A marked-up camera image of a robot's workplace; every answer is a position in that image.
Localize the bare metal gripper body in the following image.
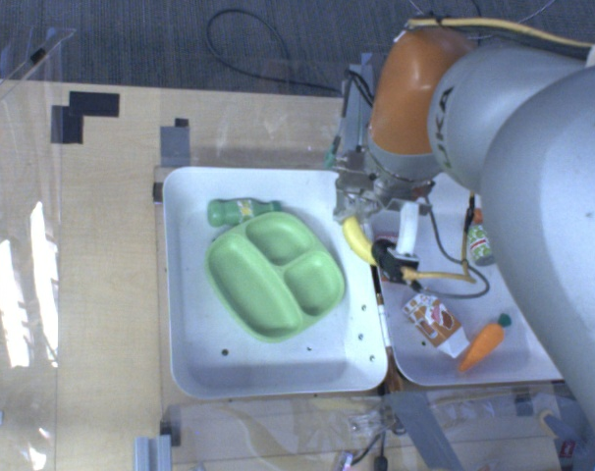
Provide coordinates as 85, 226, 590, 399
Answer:
333, 150, 434, 211

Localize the yellow banana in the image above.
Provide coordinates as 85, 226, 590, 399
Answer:
342, 215, 380, 267

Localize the green divided plate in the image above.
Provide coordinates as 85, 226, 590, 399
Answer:
205, 211, 348, 344

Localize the green and white can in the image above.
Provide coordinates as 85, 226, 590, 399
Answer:
466, 223, 497, 268

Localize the green bottle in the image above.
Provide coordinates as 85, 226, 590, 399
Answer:
207, 197, 284, 228

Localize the brown and white carton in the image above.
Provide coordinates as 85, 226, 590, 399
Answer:
401, 292, 471, 360

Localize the white plastic tray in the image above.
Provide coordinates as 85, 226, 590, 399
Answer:
162, 166, 390, 401
370, 172, 567, 389

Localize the orange carrot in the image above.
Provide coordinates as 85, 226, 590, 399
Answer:
457, 312, 514, 374

